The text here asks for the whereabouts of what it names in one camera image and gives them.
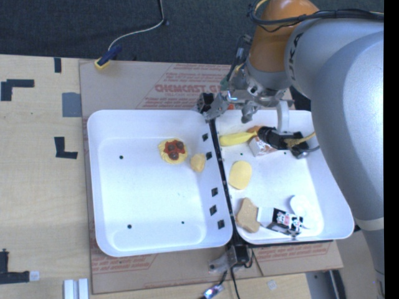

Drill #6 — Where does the yellow banana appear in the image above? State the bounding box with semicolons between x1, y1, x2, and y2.
219;131;259;148

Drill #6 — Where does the yellow spaghetti with meatballs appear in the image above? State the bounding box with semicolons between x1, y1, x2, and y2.
158;138;189;165

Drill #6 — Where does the orange and white carton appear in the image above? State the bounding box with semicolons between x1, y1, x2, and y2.
248;136;282;158

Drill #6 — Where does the white fried egg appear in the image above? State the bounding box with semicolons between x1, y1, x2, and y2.
288;194;324;229

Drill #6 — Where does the black and white milk carton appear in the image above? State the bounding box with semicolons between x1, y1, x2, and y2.
257;206;305;237

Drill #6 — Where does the brown cardboard board red print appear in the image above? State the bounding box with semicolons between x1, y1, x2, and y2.
79;60;344;295

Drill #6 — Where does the yellow round biscuit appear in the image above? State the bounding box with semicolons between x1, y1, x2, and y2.
228;160;252;191

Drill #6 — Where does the black block with thin wires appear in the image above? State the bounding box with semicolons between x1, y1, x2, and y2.
232;243;251;266
197;92;216;113

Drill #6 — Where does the thin black rod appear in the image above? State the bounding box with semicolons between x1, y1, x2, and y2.
208;119;248;263

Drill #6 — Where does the brown bread slice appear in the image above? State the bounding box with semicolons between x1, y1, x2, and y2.
235;197;261;234

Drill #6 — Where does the white plastic tray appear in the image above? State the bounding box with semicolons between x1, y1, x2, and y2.
86;109;234;258
214;109;355;245

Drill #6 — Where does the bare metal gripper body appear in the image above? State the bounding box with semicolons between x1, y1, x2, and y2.
226;84;295;108

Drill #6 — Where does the small yellow toy food piece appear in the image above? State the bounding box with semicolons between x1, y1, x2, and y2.
190;153;206;173

